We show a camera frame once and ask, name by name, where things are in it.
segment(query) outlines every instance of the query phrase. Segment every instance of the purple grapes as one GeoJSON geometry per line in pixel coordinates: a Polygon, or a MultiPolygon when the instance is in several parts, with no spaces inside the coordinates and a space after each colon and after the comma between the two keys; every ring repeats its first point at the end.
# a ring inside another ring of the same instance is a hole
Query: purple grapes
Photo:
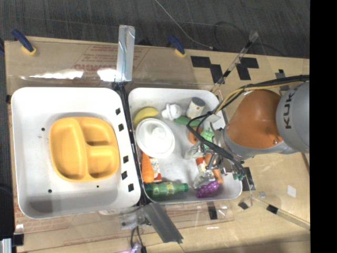
{"type": "Polygon", "coordinates": [[[219,186],[220,184],[217,182],[217,180],[210,182],[208,184],[205,184],[198,189],[198,192],[196,193],[196,197],[206,198],[212,193],[214,193],[219,188],[219,186]]]}

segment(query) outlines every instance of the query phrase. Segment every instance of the white plate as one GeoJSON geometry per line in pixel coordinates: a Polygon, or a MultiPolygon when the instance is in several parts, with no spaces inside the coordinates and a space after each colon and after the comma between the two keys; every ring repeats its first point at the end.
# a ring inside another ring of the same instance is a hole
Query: white plate
{"type": "MultiPolygon", "coordinates": [[[[159,159],[160,171],[163,181],[173,181],[177,183],[187,183],[190,188],[186,193],[179,193],[170,198],[160,201],[160,203],[184,203],[196,201],[210,200],[228,200],[237,198],[242,192],[242,182],[234,180],[232,175],[223,176],[224,183],[220,185],[217,192],[208,198],[198,199],[196,190],[192,188],[194,178],[199,173],[195,159],[184,159],[183,154],[192,144],[188,139],[187,127],[177,124],[174,121],[164,119],[161,115],[162,110],[166,108],[166,104],[178,104],[182,107],[183,114],[186,113],[192,97],[201,98],[205,101],[206,106],[202,112],[213,110],[219,101],[217,97],[205,90],[186,90],[186,89],[162,89],[162,88],[136,88],[129,94],[128,100],[130,105],[131,117],[134,118],[136,113],[145,107],[154,107],[159,111],[159,114],[154,118],[165,122],[172,130],[175,137],[175,148],[173,153],[166,159],[159,159]]],[[[213,126],[224,128],[225,121],[221,112],[218,113],[220,120],[213,123],[213,126]]],[[[204,128],[208,129],[209,122],[204,123],[204,128]]]]}
{"type": "Polygon", "coordinates": [[[25,87],[12,96],[12,116],[18,204],[28,217],[119,209],[139,201],[135,161],[116,92],[107,88],[25,87]],[[49,130],[56,120],[70,116],[100,118],[113,127],[121,156],[116,174],[90,182],[68,182],[56,174],[49,152],[49,130]]]}

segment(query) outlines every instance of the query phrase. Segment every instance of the white cable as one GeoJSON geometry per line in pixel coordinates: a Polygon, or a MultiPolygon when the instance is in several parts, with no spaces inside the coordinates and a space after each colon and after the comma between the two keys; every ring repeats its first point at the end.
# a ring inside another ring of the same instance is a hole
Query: white cable
{"type": "Polygon", "coordinates": [[[196,40],[194,40],[193,38],[191,38],[188,34],[187,34],[187,32],[185,32],[185,30],[183,30],[183,28],[179,25],[179,23],[167,12],[167,10],[162,6],[162,4],[161,3],[159,3],[158,2],[158,0],[154,0],[161,8],[162,8],[162,10],[172,19],[172,21],[180,28],[180,30],[181,31],[183,31],[183,33],[191,40],[191,41],[193,41],[193,42],[195,42],[196,44],[199,44],[199,45],[201,45],[201,46],[204,46],[204,47],[207,47],[207,48],[209,48],[209,49],[213,49],[213,47],[212,46],[207,46],[207,45],[205,45],[205,44],[202,44],[202,43],[200,43],[200,42],[198,42],[198,41],[196,41],[196,40]]]}

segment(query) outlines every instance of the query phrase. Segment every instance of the white sticker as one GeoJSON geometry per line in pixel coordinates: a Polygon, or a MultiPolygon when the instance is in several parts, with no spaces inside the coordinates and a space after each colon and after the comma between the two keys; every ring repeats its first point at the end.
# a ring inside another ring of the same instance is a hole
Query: white sticker
{"type": "Polygon", "coordinates": [[[288,193],[288,195],[290,195],[291,197],[296,198],[296,189],[290,185],[288,185],[288,190],[286,191],[288,193]]]}

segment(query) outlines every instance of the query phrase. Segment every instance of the banana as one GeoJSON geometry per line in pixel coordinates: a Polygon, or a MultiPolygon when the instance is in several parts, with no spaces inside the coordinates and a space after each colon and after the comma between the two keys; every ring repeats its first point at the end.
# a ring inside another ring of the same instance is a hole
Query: banana
{"type": "Polygon", "coordinates": [[[146,107],[141,109],[133,119],[133,127],[136,128],[137,125],[144,119],[156,116],[158,114],[158,110],[153,107],[146,107]]]}

